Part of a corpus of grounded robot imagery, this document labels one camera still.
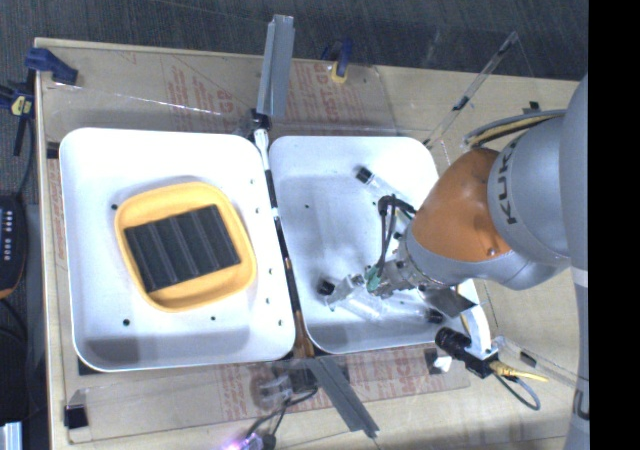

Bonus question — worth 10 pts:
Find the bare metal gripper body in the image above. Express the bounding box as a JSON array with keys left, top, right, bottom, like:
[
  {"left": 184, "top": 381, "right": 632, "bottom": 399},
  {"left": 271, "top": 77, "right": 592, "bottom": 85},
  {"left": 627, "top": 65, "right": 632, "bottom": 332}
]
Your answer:
[{"left": 367, "top": 257, "right": 430, "bottom": 300}]

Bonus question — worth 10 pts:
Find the clear plastic bottle black cap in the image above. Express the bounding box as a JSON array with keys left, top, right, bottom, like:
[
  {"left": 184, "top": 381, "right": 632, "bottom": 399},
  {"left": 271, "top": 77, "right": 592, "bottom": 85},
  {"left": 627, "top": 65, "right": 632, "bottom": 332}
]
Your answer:
[
  {"left": 317, "top": 277, "right": 386, "bottom": 322},
  {"left": 355, "top": 165, "right": 417, "bottom": 212},
  {"left": 382, "top": 297, "right": 445, "bottom": 326}
]

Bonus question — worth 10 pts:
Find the white plastic tray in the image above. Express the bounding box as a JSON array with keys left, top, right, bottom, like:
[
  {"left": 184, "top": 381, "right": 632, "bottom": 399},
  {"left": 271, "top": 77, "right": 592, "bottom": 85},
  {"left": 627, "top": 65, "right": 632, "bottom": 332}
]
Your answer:
[
  {"left": 58, "top": 126, "right": 297, "bottom": 373},
  {"left": 268, "top": 135, "right": 494, "bottom": 355}
]

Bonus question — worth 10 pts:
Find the thin black and white rod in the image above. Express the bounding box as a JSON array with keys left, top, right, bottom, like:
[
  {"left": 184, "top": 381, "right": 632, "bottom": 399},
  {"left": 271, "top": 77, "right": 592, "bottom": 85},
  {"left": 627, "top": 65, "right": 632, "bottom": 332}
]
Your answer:
[{"left": 252, "top": 127, "right": 316, "bottom": 359}]

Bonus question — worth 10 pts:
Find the yellow plate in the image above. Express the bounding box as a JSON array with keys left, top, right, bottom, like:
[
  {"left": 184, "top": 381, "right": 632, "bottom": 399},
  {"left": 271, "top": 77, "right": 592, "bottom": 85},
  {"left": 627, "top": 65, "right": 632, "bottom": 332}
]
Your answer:
[{"left": 113, "top": 181, "right": 259, "bottom": 313}]

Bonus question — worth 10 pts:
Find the black ribbed rectangular block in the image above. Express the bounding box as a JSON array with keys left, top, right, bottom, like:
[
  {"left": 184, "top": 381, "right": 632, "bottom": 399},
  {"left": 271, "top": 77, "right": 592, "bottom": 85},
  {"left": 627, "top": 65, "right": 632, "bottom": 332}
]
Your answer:
[{"left": 123, "top": 204, "right": 242, "bottom": 294}]

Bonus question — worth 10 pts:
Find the pale wooden board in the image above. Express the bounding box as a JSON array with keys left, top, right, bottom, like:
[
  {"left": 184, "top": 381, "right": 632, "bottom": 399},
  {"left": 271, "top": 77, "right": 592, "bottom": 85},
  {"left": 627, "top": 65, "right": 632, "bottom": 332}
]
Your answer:
[{"left": 33, "top": 36, "right": 590, "bottom": 450}]

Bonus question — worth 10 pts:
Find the black cylinder on white bracket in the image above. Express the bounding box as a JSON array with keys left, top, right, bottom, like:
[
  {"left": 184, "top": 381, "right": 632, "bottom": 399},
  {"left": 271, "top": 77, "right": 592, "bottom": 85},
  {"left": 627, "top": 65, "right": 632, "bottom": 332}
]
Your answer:
[{"left": 433, "top": 282, "right": 501, "bottom": 380}]

